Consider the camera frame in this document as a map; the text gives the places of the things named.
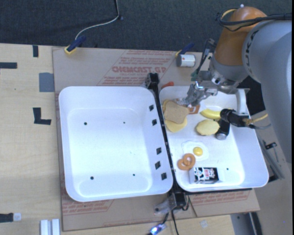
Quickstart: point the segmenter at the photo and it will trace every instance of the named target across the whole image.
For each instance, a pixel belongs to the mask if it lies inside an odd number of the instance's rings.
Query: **toy pretzel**
[[[194,167],[195,162],[195,156],[191,153],[186,153],[182,159],[177,161],[177,167],[181,170],[190,170]]]

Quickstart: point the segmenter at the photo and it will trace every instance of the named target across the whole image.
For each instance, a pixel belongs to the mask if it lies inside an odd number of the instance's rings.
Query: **cardboard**
[[[155,195],[79,203],[65,190],[61,128],[58,96],[68,86],[140,86],[148,73],[159,74],[159,88],[169,82],[178,86],[191,83],[191,73],[199,65],[201,53],[194,68],[178,67],[175,51],[123,50],[78,48],[67,55],[63,47],[52,51],[56,122],[61,180],[63,230],[81,230],[146,222],[161,222],[161,214],[154,214],[154,205],[162,203],[167,195]],[[207,69],[208,62],[202,69]],[[190,195],[191,207],[180,211],[176,219],[195,218],[259,210],[254,190],[213,192]]]

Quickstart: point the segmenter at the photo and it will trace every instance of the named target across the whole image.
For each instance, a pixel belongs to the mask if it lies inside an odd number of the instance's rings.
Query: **white plate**
[[[184,98],[188,89],[188,86],[165,87],[160,92],[161,103],[166,99]],[[234,94],[218,92],[216,96],[210,96],[201,101],[199,112],[206,107],[212,110],[224,108],[237,110],[237,99]],[[269,175],[255,130],[231,125],[227,139],[220,141],[214,135],[201,136],[196,132],[196,125],[204,119],[207,118],[200,113],[187,115],[188,124],[184,129],[176,133],[167,130],[177,183],[189,192],[264,186],[268,182]],[[196,146],[203,149],[203,155],[197,157],[196,166],[216,167],[219,182],[190,184],[188,171],[177,167],[177,161],[185,153],[193,153],[193,148]]]
[[[173,184],[153,94],[67,87],[59,95],[65,185],[80,202],[163,194]]]

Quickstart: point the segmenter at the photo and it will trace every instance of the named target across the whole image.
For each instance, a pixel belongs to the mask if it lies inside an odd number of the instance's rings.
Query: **egg yolk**
[[[195,147],[194,149],[193,149],[193,153],[196,155],[196,156],[201,156],[202,155],[202,153],[203,153],[203,151],[202,151],[202,149],[200,148],[200,147]]]

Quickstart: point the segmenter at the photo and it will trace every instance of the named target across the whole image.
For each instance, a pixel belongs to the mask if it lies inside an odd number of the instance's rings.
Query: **wooden table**
[[[54,92],[39,91],[39,73],[53,73],[52,47],[0,44],[0,213],[21,213],[21,221],[0,223],[1,234],[39,234],[43,219],[60,219],[61,198]],[[34,124],[33,108],[51,125]],[[61,234],[147,234],[157,223],[98,228]],[[161,234],[176,234],[172,221]],[[180,235],[234,235],[230,215],[177,220]]]

